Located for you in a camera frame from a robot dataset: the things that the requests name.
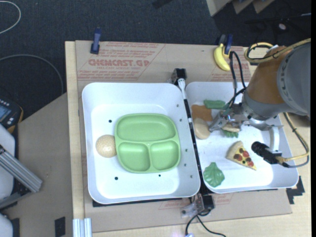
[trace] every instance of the blue clamp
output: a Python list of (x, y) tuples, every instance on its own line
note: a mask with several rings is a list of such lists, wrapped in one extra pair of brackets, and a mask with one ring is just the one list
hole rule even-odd
[(232, 43), (233, 43), (233, 35), (228, 34), (227, 40), (226, 40), (226, 45), (225, 45), (225, 50), (224, 50), (224, 53), (226, 55), (229, 54), (229, 51), (231, 50), (231, 47), (232, 47)]
[(100, 28), (100, 27), (97, 27), (97, 28), (94, 30), (94, 38), (93, 38), (93, 43), (92, 43), (92, 45), (91, 45), (90, 53), (99, 54), (99, 49), (100, 49), (100, 45), (99, 45), (100, 37), (101, 37), (101, 28)]

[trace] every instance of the toy banana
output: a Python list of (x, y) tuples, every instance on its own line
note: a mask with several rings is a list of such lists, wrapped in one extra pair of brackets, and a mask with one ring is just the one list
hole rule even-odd
[(229, 56), (224, 53), (225, 46), (224, 44), (220, 44), (217, 48), (214, 50), (214, 58), (216, 64), (224, 71), (231, 70), (230, 66), (226, 62), (225, 58), (228, 58)]

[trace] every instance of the toy pizza slice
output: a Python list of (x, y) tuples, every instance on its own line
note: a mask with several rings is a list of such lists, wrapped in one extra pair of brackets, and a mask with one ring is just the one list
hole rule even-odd
[(226, 158), (242, 166), (257, 170), (248, 151), (243, 147), (242, 141), (237, 141), (229, 148)]

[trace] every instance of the dark gray carpet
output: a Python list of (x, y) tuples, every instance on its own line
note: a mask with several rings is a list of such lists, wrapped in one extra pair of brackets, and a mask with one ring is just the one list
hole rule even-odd
[[(101, 40), (216, 44), (221, 34), (233, 34), (233, 45), (254, 41), (289, 45), (311, 36), (311, 17), (292, 19), (289, 31), (276, 34), (272, 23), (248, 20), (286, 18), (311, 12), (311, 0), (276, 0), (257, 14), (252, 5), (236, 14), (231, 3), (211, 17), (206, 0), (7, 0), (16, 3), (22, 17), (0, 34), (0, 59), (30, 54), (51, 62), (65, 83), (67, 40), (91, 40), (95, 27)], [(0, 3), (0, 31), (17, 19), (12, 5)], [(0, 95), (20, 104), (28, 117), (60, 95), (57, 74), (45, 62), (20, 57), (0, 61)]]

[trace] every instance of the green plate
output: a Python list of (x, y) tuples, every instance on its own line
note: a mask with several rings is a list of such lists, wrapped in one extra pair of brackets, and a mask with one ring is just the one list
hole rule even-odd
[(178, 131), (166, 115), (124, 115), (116, 122), (114, 134), (118, 160), (130, 172), (162, 172), (179, 164)]

